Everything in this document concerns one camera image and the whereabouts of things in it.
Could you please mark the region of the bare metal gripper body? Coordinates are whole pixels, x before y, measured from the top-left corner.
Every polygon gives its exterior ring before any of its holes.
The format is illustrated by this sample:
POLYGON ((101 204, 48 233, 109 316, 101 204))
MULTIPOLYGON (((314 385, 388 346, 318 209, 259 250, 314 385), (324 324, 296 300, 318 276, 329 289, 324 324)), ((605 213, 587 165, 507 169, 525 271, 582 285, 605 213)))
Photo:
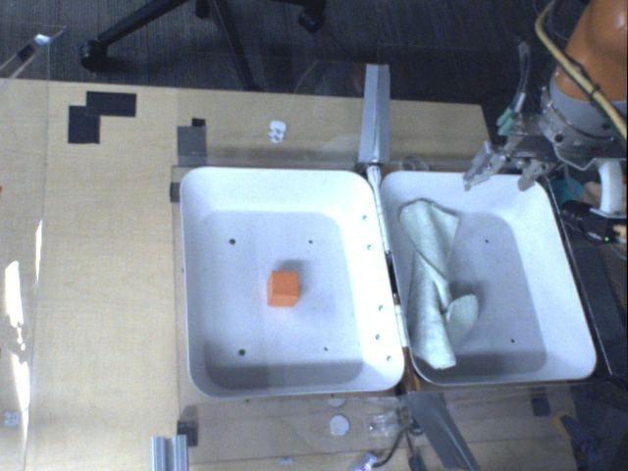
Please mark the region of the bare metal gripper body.
POLYGON ((503 152, 516 160, 589 168, 598 161, 614 159, 614 140, 577 130, 554 112, 523 114, 515 118, 503 152))

